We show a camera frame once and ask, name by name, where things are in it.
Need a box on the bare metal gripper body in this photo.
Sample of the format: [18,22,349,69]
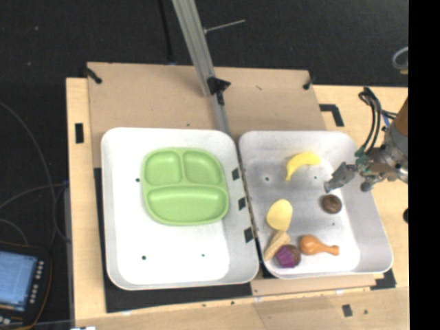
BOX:
[355,145,409,186]

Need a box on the yellow banana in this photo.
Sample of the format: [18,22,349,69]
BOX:
[284,151,322,182]

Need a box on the white plastic tray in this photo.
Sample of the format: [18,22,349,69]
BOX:
[237,130,394,281]
[100,126,261,291]

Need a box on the yellow oval chip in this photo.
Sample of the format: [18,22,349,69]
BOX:
[265,198,294,231]

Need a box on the orange chicken drumstick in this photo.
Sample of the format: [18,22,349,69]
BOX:
[298,234,341,257]

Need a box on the tan wafer biscuit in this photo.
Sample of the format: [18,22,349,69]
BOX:
[263,231,292,262]

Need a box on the purple cupcake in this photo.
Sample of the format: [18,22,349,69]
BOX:
[276,244,303,269]

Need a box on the green divided plate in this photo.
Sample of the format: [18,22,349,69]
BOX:
[140,146,230,227]

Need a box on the brown cardboard board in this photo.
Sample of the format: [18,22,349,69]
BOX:
[85,61,386,297]

